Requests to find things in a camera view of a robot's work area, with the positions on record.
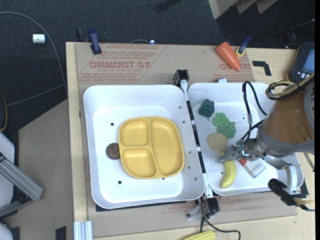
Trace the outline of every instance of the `toy banana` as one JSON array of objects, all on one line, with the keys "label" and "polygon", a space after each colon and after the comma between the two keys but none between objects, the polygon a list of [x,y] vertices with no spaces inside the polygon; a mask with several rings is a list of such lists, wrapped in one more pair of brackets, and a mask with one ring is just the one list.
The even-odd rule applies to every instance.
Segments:
[{"label": "toy banana", "polygon": [[225,189],[230,187],[235,179],[237,174],[236,163],[234,160],[224,162],[225,173],[221,182],[221,188]]}]

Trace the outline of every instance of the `yellow plate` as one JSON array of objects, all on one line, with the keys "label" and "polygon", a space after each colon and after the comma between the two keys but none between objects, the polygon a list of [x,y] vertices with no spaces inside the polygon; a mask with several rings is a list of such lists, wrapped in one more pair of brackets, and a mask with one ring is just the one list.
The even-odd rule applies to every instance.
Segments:
[{"label": "yellow plate", "polygon": [[176,124],[165,117],[136,117],[123,122],[118,133],[125,171],[139,179],[174,176],[185,165],[185,153]]}]

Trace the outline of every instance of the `wire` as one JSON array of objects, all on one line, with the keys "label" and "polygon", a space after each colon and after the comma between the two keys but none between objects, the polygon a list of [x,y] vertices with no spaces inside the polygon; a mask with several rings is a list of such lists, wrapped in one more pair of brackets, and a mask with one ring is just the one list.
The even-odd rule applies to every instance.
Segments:
[{"label": "wire", "polygon": [[[284,80],[279,81],[279,82],[273,82],[265,90],[265,95],[270,100],[273,100],[273,101],[286,99],[286,98],[289,98],[289,97],[297,94],[298,92],[304,90],[314,80],[315,80],[315,73],[312,73],[306,79],[304,79],[301,82],[296,83],[296,84],[292,84],[292,82],[284,81]],[[288,88],[282,92],[279,92],[279,93],[271,93],[271,90],[274,90],[277,86],[288,86]]]},{"label": "wire", "polygon": [[315,212],[316,209],[310,209],[306,206],[306,204],[315,203],[316,200],[302,200],[299,197],[294,197],[293,201],[295,202],[295,205],[300,207],[302,210],[305,210],[307,212]]},{"label": "wire", "polygon": [[238,230],[221,230],[221,229],[218,229],[216,228],[214,225],[212,225],[205,217],[202,217],[201,218],[201,224],[200,224],[200,232],[202,232],[203,230],[203,225],[204,225],[204,222],[206,221],[206,223],[208,223],[212,228],[214,228],[215,230],[219,231],[219,232],[222,232],[222,233],[233,233],[233,232],[236,232],[239,234],[239,238],[238,240],[241,239],[241,233],[240,231]]},{"label": "wire", "polygon": [[250,130],[248,130],[248,131],[242,136],[241,139],[244,140],[244,139],[246,138],[246,136],[250,133],[250,131],[252,131],[253,129],[259,127],[259,126],[262,124],[263,121],[264,121],[264,119],[262,119],[261,121],[257,122],[254,126],[252,126],[252,127],[250,128]]},{"label": "wire", "polygon": [[[286,4],[287,8],[290,9],[290,16],[291,16],[291,25],[294,26],[297,23],[296,16],[299,13],[299,16],[303,16],[303,18],[308,17],[312,18],[315,16],[314,10],[313,11],[307,11],[301,8],[297,8],[291,5],[291,3],[287,0],[283,0]],[[297,39],[297,32],[302,34],[307,34],[310,36],[310,38],[315,38],[315,31],[314,30],[307,30],[306,28],[296,27],[290,30],[291,36],[294,37],[294,41],[296,42]]]},{"label": "wire", "polygon": [[311,159],[310,159],[310,157],[309,157],[309,154],[308,154],[307,152],[304,152],[303,154],[304,154],[306,160],[308,161],[309,165],[311,166],[312,171],[315,172],[315,166],[314,166],[314,164],[312,163],[312,161],[311,161]]},{"label": "wire", "polygon": [[131,41],[129,44],[133,44],[136,42],[143,42],[143,43],[150,44],[150,42],[148,40],[144,40],[144,39],[136,39],[136,40]]},{"label": "wire", "polygon": [[[283,17],[281,17],[281,16],[282,16],[282,12],[283,12],[284,10],[287,10],[287,9],[291,9],[291,8],[288,6],[288,7],[282,8],[282,9],[279,11],[279,13],[278,13],[278,15],[277,15],[277,17],[276,17],[276,21],[275,21],[275,31],[278,31],[278,30],[279,30],[279,28],[278,28],[278,26],[279,26],[279,21],[280,21],[281,18],[283,18]],[[282,44],[281,44],[281,41],[280,41],[280,36],[283,37],[283,34],[284,34],[284,36],[286,37],[286,32],[281,32],[281,33],[275,35],[276,41],[277,41],[277,43],[278,43],[279,48],[281,48],[281,45],[282,45]],[[282,42],[288,41],[288,38],[282,38],[282,39],[285,39],[285,40],[282,41]]]},{"label": "wire", "polygon": [[246,139],[244,141],[244,143],[246,143],[248,141],[248,139],[250,138],[250,134],[251,134],[251,130],[252,130],[252,117],[251,117],[251,111],[249,108],[249,104],[248,104],[248,99],[247,99],[247,84],[251,87],[253,95],[254,95],[254,99],[256,101],[257,106],[259,107],[260,111],[266,116],[267,113],[263,110],[263,108],[260,106],[258,97],[257,97],[257,93],[255,91],[255,88],[253,87],[253,85],[251,84],[251,82],[249,81],[245,81],[242,85],[242,91],[243,91],[243,100],[244,100],[244,104],[245,104],[245,108],[246,108],[246,112],[248,115],[248,123],[249,123],[249,130],[246,132]]},{"label": "wire", "polygon": [[297,24],[297,25],[294,25],[294,26],[290,26],[290,27],[287,27],[287,28],[284,28],[284,29],[281,29],[281,30],[278,30],[276,32],[273,32],[273,33],[268,33],[268,34],[265,34],[265,35],[262,35],[262,36],[258,36],[256,38],[254,38],[255,41],[259,40],[259,39],[263,39],[263,38],[267,38],[269,36],[273,36],[273,35],[276,35],[276,34],[279,34],[279,33],[282,33],[284,31],[287,31],[287,30],[292,30],[294,28],[298,28],[300,26],[303,26],[305,24],[308,24],[308,23],[314,23],[316,22],[316,18],[312,18],[306,22],[303,22],[303,23],[300,23],[300,24]]},{"label": "wire", "polygon": [[29,98],[26,98],[26,99],[23,99],[23,100],[20,100],[20,101],[17,101],[17,102],[13,102],[13,103],[7,104],[6,106],[7,106],[7,107],[10,107],[10,106],[18,105],[18,104],[23,103],[23,102],[27,102],[27,101],[29,101],[29,100],[35,99],[35,98],[37,98],[37,97],[39,97],[39,96],[41,96],[41,95],[50,93],[50,92],[52,92],[52,91],[54,91],[54,90],[56,90],[56,89],[62,88],[62,87],[64,87],[63,84],[62,84],[62,85],[59,85],[59,86],[57,86],[57,87],[54,87],[54,88],[52,88],[52,89],[50,89],[50,90],[44,91],[44,92],[42,92],[42,93],[40,93],[40,94],[37,94],[37,95],[35,95],[35,96],[32,96],[32,97],[29,97]]},{"label": "wire", "polygon": [[13,11],[2,11],[2,12],[0,12],[0,15],[16,15],[16,16],[23,17],[23,18],[26,18],[26,19],[32,21],[32,22],[33,22],[34,24],[36,24],[40,29],[42,29],[42,31],[43,31],[43,32],[46,34],[46,36],[48,37],[48,39],[49,39],[49,41],[50,41],[50,43],[51,43],[51,45],[52,45],[52,48],[53,48],[53,50],[54,50],[56,59],[57,59],[58,64],[59,64],[60,73],[61,73],[61,77],[62,77],[62,80],[63,80],[64,88],[65,88],[65,94],[66,94],[66,96],[68,97],[67,84],[66,84],[66,80],[65,80],[65,77],[64,77],[63,69],[62,69],[62,66],[61,66],[61,63],[60,63],[59,55],[58,55],[57,49],[56,49],[56,47],[55,47],[55,44],[54,44],[54,42],[52,41],[50,35],[47,33],[47,31],[46,31],[38,22],[36,22],[33,18],[30,18],[29,16],[24,15],[24,14],[22,14],[22,13],[13,12]]}]

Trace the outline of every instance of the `toy sink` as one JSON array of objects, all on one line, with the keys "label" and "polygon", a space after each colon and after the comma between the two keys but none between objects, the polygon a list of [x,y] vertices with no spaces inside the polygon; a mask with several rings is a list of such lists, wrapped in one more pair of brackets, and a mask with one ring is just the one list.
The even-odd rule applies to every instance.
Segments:
[{"label": "toy sink", "polygon": [[[264,83],[252,85],[260,105],[268,113],[274,102],[265,95],[268,86]],[[285,170],[278,170],[263,160],[261,163],[266,169],[256,178],[235,161],[234,183],[228,188],[220,188],[225,166],[219,162],[220,154],[210,149],[207,139],[217,132],[212,121],[216,113],[224,113],[235,122],[236,132],[227,140],[228,146],[235,145],[248,130],[242,83],[195,83],[187,92],[206,177],[200,164],[186,97],[179,87],[170,84],[94,85],[84,92],[91,193],[98,206],[118,209],[196,200],[207,186],[221,196],[265,192],[270,191],[268,182],[272,178],[287,182]],[[214,102],[214,113],[210,118],[198,113],[205,99]],[[252,91],[247,92],[247,100],[253,123],[264,119]],[[161,139],[161,131],[166,141],[152,145],[157,143],[152,142],[152,138]],[[170,151],[159,149],[165,146],[168,138],[172,141],[168,144]],[[106,149],[112,143],[119,144],[121,159],[110,159],[106,155]],[[288,164],[300,164],[295,154],[284,160]],[[303,183],[300,167],[297,177],[299,187]]]},{"label": "toy sink", "polygon": [[[83,104],[91,192],[97,205],[105,209],[116,209],[195,200],[203,194],[205,184],[202,169],[181,89],[168,84],[95,85],[85,91]],[[184,152],[183,168],[176,175],[136,178],[126,172],[121,159],[110,159],[106,155],[107,146],[118,143],[120,126],[127,120],[141,117],[161,117],[176,125]],[[146,129],[149,122],[142,125]],[[139,148],[148,144],[141,142],[140,145]],[[172,170],[166,168],[159,171],[162,174],[172,173]]]}]

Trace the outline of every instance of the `wooden table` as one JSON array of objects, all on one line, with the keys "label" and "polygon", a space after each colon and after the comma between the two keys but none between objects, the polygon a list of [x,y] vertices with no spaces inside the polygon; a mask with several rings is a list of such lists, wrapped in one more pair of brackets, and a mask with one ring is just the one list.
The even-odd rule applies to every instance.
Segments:
[{"label": "wooden table", "polygon": [[[172,49],[177,49],[177,51],[184,50],[185,48],[186,46],[184,45],[172,45]],[[203,47],[201,46],[193,48],[203,50]],[[255,81],[270,84],[272,82],[285,79],[285,73],[290,68],[290,65],[296,55],[296,50],[247,48],[246,53],[248,60],[250,61]],[[85,187],[82,127],[81,119],[79,117],[80,99],[78,90],[76,43],[66,43],[66,58],[74,221],[85,222],[89,220],[89,214]],[[252,61],[265,61],[270,68],[272,76],[267,77],[264,69],[261,67],[254,67]],[[315,199],[315,174],[312,172],[304,155],[302,153],[298,153],[298,157],[301,162],[305,182],[309,191],[307,199]],[[224,223],[217,225],[217,227],[221,230],[239,230],[241,232],[242,239],[315,239],[315,213],[304,211],[299,208],[297,209],[297,215],[294,216],[260,219],[259,221]],[[132,240],[179,240],[198,233],[199,229],[199,226],[193,226],[179,229],[134,233],[131,235],[105,236],[95,239],[124,240],[130,238]],[[204,230],[211,229],[212,228],[210,226],[204,227]],[[238,235],[235,233],[229,234],[216,232],[216,239],[238,239]]]}]

